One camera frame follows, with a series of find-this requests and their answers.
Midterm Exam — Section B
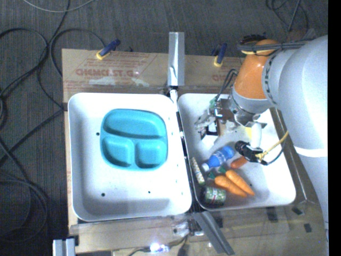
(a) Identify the white patterned packet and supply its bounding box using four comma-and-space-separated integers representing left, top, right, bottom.
189, 157, 206, 187

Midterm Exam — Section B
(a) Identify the brown cardboard board red print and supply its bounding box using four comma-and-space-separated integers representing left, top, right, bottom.
61, 48, 315, 253

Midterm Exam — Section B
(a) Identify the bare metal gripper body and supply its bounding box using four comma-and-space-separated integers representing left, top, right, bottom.
212, 99, 267, 137

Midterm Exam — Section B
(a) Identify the blue divided plate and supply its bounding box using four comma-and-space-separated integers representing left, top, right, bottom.
100, 108, 169, 171

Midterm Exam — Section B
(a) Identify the orange carrot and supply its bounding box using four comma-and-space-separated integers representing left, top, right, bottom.
217, 166, 256, 197
207, 172, 248, 198

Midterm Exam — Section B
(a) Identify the black cylinder on white bracket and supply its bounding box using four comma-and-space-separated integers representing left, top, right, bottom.
234, 122, 265, 163

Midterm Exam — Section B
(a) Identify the orange sausage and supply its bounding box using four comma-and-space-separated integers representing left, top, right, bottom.
230, 155, 250, 170

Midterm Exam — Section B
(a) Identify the green can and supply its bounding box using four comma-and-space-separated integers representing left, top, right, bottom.
203, 186, 228, 207

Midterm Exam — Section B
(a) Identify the white plastic tray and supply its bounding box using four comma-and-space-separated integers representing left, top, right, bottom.
67, 92, 193, 222
177, 93, 297, 212

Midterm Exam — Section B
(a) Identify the blue plastic bottle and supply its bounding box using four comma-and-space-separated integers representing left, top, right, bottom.
201, 145, 236, 172

